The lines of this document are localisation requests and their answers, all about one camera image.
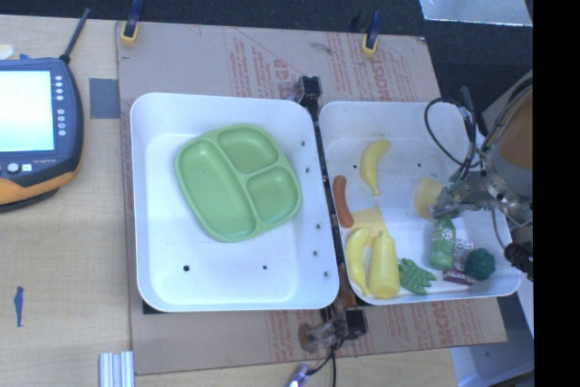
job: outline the black antenna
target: black antenna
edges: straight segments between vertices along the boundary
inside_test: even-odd
[[[66,50],[64,51],[64,53],[60,57],[58,57],[63,62],[68,63],[71,60],[71,52],[73,51],[73,47],[76,44],[76,40],[79,38],[79,35],[81,34],[82,27],[84,26],[84,22],[89,17],[90,12],[91,12],[90,8],[84,9],[84,13],[82,14],[82,17],[79,20],[79,23],[76,25],[76,29],[74,30],[74,34],[72,35],[71,41],[69,42],[68,46],[66,47]]]

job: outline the blue clamp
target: blue clamp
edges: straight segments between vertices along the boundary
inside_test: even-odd
[[[372,15],[371,24],[366,29],[366,33],[362,38],[362,53],[365,55],[373,55],[377,51],[379,35],[379,26],[381,25],[381,13],[378,10],[374,11]]]
[[[123,22],[121,28],[121,40],[126,44],[132,44],[137,39],[137,33],[139,32],[139,21],[141,12],[143,10],[143,0],[133,0],[130,6],[129,18],[126,22]]]

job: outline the white tray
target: white tray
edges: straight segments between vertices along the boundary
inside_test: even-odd
[[[255,124],[286,155],[302,189],[295,216],[242,242],[208,236],[175,174],[179,147],[231,124]],[[295,102],[150,93],[130,110],[137,284],[163,312],[316,309],[338,271],[312,119]]]
[[[331,102],[320,112],[320,128],[324,143],[328,175],[347,178],[346,202],[351,211],[377,207],[380,209],[397,257],[410,258],[429,269],[438,279],[427,288],[427,295],[416,295],[401,288],[392,299],[363,295],[353,284],[355,293],[372,305],[453,300],[460,298],[510,295],[517,290],[521,272],[503,257],[496,238],[491,213],[475,211],[453,219],[457,237],[484,247],[496,260],[496,271],[485,281],[471,286],[442,280],[440,271],[429,267],[430,231],[433,222],[417,215],[414,193],[421,177],[449,185],[450,175],[459,167],[437,147],[425,128],[423,113],[426,103],[407,102]],[[430,108],[430,126],[440,143],[457,160],[467,154],[468,141],[458,109],[451,104],[437,103]],[[364,148],[374,140],[384,138],[391,147],[380,159],[378,183],[380,195],[373,197],[361,180],[357,168]],[[511,242],[508,224],[498,214],[499,236],[504,244]],[[343,243],[350,229],[341,228]],[[364,262],[370,264],[370,248],[365,248]]]

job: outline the green bottle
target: green bottle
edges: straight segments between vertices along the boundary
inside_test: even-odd
[[[435,269],[453,268],[453,251],[455,250],[455,226],[451,216],[445,214],[435,221],[431,231],[430,265]]]

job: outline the wooden surface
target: wooden surface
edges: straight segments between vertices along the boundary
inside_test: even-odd
[[[77,22],[0,15],[0,44],[11,44],[16,56],[58,57]],[[131,349],[120,122],[89,116],[89,79],[117,79],[113,21],[88,20],[70,66],[84,102],[81,172],[54,197],[0,215],[3,386],[97,386],[99,354]],[[21,327],[14,303],[19,286],[24,289]],[[447,349],[341,358],[336,366],[339,386],[456,384]],[[295,367],[139,376],[135,385],[282,386]],[[331,384],[330,364],[308,382],[309,387]]]

